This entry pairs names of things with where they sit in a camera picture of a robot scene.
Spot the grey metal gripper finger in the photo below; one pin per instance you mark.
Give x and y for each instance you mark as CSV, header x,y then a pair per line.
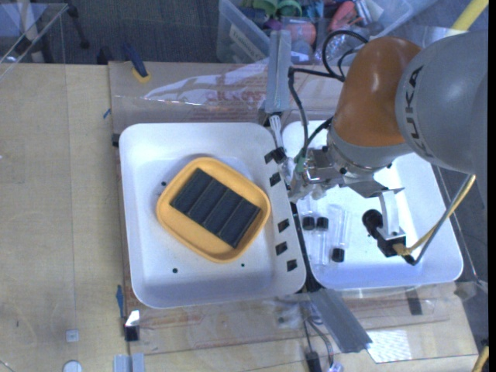
x,y
317,193
297,188

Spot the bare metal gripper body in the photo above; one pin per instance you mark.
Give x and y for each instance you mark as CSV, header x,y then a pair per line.
x,y
325,169

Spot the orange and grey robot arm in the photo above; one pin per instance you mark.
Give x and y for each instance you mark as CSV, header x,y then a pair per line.
x,y
372,103

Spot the clear plastic bottle black cap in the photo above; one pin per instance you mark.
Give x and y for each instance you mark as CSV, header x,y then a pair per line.
x,y
308,222
338,255
322,223

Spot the black ribbed rectangular block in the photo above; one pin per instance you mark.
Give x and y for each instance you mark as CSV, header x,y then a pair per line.
x,y
217,207

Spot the white plastic tray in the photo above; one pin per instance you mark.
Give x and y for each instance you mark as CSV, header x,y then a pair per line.
x,y
372,269
155,254

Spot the yellow plate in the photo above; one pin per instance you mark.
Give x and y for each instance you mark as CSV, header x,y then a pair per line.
x,y
174,223

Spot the brown cardboard board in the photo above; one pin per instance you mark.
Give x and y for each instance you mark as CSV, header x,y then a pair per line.
x,y
186,91

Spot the large clear storage bin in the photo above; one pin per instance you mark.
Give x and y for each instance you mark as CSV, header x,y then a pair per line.
x,y
248,33

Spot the black cylinder on white bracket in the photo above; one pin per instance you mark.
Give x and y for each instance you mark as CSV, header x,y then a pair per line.
x,y
389,242

